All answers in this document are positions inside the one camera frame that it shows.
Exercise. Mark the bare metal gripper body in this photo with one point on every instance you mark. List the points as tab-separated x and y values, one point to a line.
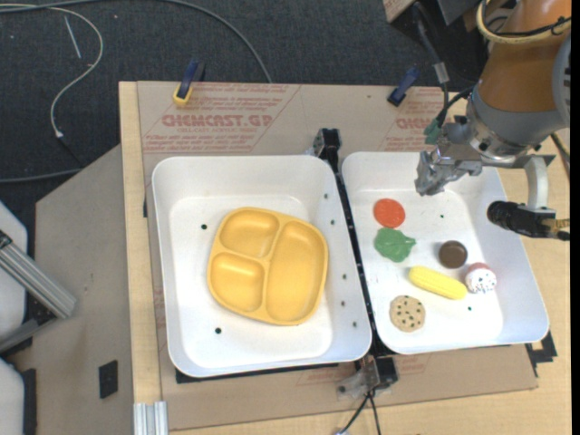
460	150

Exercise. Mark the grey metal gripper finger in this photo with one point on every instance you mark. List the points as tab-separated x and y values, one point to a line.
423	172
440	179

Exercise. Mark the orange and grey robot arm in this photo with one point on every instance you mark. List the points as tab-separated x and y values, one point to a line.
521	75

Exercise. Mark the orange round slice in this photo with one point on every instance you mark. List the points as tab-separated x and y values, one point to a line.
389	213

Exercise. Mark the brown round biscuit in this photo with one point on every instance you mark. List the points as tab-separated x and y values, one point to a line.
452	254

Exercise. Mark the green lettuce leaf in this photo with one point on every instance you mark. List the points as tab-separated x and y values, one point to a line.
392	245

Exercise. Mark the thin black rod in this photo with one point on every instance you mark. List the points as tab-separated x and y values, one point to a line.
355	247

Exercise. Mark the yellow corn cob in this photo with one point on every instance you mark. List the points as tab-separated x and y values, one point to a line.
437	282

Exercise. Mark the pink and white cupcake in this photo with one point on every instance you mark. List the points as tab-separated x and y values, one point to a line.
481	279

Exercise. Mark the chocolate chip cookie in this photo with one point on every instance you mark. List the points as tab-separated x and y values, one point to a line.
407	314

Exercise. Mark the white plastic tray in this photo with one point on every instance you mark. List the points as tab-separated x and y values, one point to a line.
480	315
190	288

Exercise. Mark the brown cardboard board red print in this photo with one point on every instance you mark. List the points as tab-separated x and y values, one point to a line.
281	116

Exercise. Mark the yellow divided plate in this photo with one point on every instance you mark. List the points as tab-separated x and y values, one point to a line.
290	270

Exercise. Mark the black cylinder on white bracket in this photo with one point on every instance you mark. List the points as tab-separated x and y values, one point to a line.
514	218

